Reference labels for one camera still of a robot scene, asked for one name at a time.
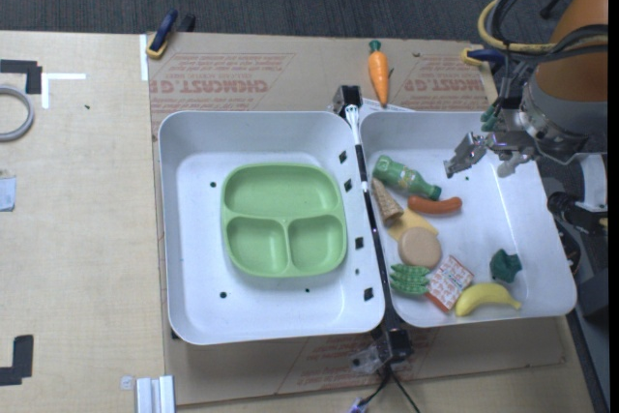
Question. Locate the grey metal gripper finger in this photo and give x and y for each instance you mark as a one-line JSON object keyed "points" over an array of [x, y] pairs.
{"points": [[510, 168], [465, 154]]}

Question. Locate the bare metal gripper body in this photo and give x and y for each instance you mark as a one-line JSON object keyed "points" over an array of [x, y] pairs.
{"points": [[512, 144]]}

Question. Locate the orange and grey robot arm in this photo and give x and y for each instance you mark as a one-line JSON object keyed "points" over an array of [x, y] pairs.
{"points": [[575, 77]]}

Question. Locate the white plastic tray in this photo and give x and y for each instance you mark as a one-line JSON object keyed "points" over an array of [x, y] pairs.
{"points": [[198, 227], [503, 217]]}

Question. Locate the orange sausage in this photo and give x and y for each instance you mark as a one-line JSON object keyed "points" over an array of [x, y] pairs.
{"points": [[434, 206]]}

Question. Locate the green bottle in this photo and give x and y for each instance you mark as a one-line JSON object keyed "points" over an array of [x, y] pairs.
{"points": [[401, 176]]}

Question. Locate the yellow cheese slice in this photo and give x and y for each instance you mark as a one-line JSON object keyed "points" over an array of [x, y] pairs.
{"points": [[417, 221]]}

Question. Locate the tan waffle cone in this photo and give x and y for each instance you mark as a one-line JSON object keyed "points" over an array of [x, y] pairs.
{"points": [[387, 203]]}

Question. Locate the green broccoli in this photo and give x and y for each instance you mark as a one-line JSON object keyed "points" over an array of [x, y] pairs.
{"points": [[504, 266]]}

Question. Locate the tan round biscuit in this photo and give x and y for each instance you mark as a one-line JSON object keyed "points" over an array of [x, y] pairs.
{"points": [[419, 247]]}

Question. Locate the thin black and white rod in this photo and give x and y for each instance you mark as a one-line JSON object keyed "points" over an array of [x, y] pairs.
{"points": [[370, 208]]}

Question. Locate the orange carrot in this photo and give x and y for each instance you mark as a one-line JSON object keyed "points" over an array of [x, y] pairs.
{"points": [[378, 72]]}

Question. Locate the orange and white carton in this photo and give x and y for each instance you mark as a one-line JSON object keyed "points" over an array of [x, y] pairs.
{"points": [[450, 283]]}

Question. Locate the yellow banana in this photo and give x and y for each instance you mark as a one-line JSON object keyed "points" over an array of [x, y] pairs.
{"points": [[483, 297]]}

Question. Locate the green pea pods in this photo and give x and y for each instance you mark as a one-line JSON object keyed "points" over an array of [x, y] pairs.
{"points": [[409, 280]]}

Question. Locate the green divided plate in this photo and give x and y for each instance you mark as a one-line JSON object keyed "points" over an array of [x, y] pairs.
{"points": [[283, 188]]}

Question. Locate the brown cardboard board, red print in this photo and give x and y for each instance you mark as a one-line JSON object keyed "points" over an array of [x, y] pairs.
{"points": [[227, 77]]}

